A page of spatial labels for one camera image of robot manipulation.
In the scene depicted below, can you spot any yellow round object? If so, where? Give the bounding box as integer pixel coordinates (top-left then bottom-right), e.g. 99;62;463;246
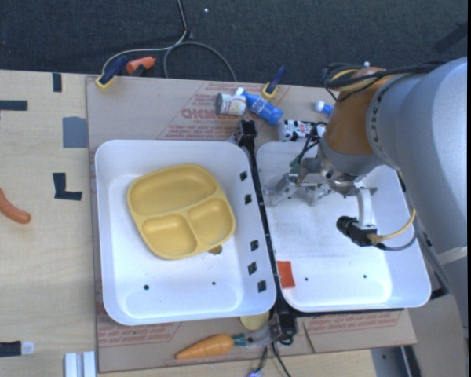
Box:
239;311;271;331

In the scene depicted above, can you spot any black cylinder on white bracket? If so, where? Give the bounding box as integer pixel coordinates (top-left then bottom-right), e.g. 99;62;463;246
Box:
335;186;378;248

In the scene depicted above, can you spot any white small can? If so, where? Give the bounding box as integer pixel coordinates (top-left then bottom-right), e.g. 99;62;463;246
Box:
214;91;248;118

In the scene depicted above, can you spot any black block with thin wires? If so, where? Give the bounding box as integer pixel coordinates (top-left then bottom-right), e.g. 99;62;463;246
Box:
276;309;300;338
237;119;258;148

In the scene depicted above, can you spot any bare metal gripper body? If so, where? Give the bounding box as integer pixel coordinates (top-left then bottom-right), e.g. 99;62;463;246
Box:
289;156;365;193

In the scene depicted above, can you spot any orange carrot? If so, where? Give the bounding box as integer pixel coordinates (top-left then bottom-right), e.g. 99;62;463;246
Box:
174;332;248;361

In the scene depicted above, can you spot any blue bottle with white cap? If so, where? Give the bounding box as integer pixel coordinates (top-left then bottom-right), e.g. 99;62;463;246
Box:
314;100;335;118
235;86;285;127

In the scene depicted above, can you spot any white plastic tray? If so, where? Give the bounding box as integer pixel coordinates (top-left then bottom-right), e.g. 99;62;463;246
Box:
93;138;278;327
255;141;433;314

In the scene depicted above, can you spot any orange sausage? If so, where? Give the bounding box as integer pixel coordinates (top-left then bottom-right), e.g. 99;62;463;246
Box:
0;185;33;225

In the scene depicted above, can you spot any red flat square piece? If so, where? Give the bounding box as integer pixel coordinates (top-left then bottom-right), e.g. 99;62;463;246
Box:
276;260;297;290

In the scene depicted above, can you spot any cow print carton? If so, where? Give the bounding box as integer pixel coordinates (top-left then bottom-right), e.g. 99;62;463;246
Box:
278;119;319;143

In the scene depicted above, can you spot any yellow divided plate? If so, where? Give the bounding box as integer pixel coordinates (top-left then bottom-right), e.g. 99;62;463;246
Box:
126;163;237;261

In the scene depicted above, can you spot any brown cardboard board red print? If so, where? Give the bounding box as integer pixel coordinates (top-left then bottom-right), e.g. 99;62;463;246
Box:
85;75;418;373

